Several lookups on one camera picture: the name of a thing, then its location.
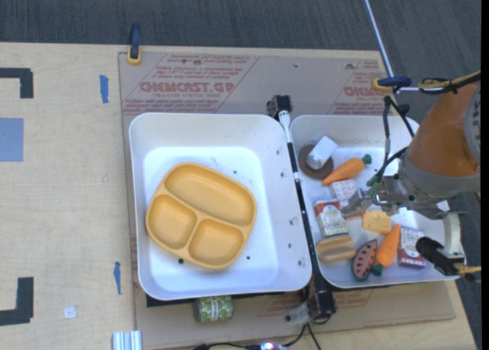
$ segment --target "dark gray floor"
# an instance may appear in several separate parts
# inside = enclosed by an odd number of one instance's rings
[[[369,0],[393,74],[414,84],[481,68],[482,0]],[[0,0],[0,41],[379,50],[364,0]],[[402,92],[421,121],[432,97]],[[462,216],[469,264],[481,263],[481,211],[473,194],[450,201]],[[481,286],[457,281],[478,348]]]

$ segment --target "black corner marker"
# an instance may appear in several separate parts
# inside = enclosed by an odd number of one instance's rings
[[[31,69],[27,67],[0,67],[0,78],[18,78],[21,82],[21,99],[34,98]]]
[[[17,279],[17,302],[15,309],[0,311],[0,326],[31,322],[34,316],[34,278]]]

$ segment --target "yellow sponge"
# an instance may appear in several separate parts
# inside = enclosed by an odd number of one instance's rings
[[[361,227],[368,231],[389,233],[392,225],[390,217],[382,210],[371,210],[364,213]]]

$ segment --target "white tray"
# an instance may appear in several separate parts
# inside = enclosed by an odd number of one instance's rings
[[[409,119],[411,127],[416,130],[418,124]],[[400,117],[389,117],[391,147],[393,154],[406,147],[411,137]],[[365,154],[372,156],[372,165],[368,165],[355,177],[357,188],[367,189],[365,183],[381,167],[384,161],[384,125],[379,116],[356,115],[302,115],[293,120],[291,135],[296,154],[308,144],[315,144],[323,135],[331,138],[338,148],[333,152],[332,159],[335,166],[351,157],[363,157]],[[396,173],[399,161],[393,161],[386,169],[385,175]],[[301,170],[300,179],[303,187],[303,195],[306,203],[307,214],[314,242],[321,239],[321,232],[313,211],[314,202],[320,199],[333,198],[329,187],[323,186],[320,180],[314,180]],[[442,203],[440,208],[447,210],[448,205]],[[444,243],[445,229],[441,220],[431,220],[419,213],[401,209],[399,214],[392,217],[393,223],[416,228],[424,232],[424,235]],[[370,232],[361,227],[361,217],[347,219],[348,231],[355,243],[360,248],[366,241],[376,238],[380,243],[383,235]],[[380,277],[371,274],[365,281],[358,281],[351,272],[351,259],[336,261],[329,264],[319,262],[323,277],[332,285],[339,288],[381,287],[396,284],[408,284],[412,282],[427,282],[434,280],[453,280],[455,277],[446,277],[439,273],[432,264],[427,262],[422,269],[399,266],[394,260],[391,266],[384,268]]]
[[[266,115],[148,113],[129,128],[138,276],[158,300],[294,291],[312,269],[296,187],[280,124]],[[192,161],[245,185],[257,200],[248,243],[229,267],[213,270],[179,258],[147,234],[144,217],[167,171]]]

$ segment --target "toy carrot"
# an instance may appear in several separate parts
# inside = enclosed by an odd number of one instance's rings
[[[385,236],[381,246],[377,249],[375,261],[377,262],[371,269],[371,273],[375,275],[382,274],[382,268],[390,266],[396,257],[397,247],[400,240],[400,224],[392,227],[389,233]]]
[[[372,164],[372,157],[369,154],[364,155],[362,158],[353,157],[346,160],[324,178],[322,185],[328,186],[333,182],[351,179],[352,177],[357,176],[365,168],[365,164]]]

